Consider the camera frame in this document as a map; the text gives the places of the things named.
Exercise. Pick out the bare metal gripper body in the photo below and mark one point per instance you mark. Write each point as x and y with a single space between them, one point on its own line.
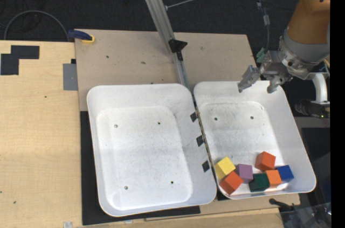
276 65

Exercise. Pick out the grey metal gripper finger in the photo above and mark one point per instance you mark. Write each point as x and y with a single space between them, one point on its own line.
249 77
273 84

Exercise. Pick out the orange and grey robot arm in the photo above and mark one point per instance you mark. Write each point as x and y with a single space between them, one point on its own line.
310 19

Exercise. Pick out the white plastic tray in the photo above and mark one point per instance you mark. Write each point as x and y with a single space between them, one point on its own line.
145 151
237 130

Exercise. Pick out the red-orange cube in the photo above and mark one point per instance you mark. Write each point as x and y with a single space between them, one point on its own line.
231 182
265 161

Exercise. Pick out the blue cube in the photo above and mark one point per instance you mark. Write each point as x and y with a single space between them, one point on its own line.
286 173

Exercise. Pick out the yellow cube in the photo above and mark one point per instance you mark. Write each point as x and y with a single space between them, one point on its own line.
225 166

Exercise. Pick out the purple cube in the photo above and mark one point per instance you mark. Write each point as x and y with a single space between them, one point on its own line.
244 172

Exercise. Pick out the orange cube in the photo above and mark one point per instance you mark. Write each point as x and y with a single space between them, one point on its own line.
274 178

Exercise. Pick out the green cube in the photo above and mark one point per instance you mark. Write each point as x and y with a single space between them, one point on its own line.
259 182

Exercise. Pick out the pale brown flat board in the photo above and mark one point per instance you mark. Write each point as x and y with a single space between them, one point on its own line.
129 62

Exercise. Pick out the black cylinder on white bracket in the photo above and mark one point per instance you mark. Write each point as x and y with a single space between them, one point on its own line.
320 86

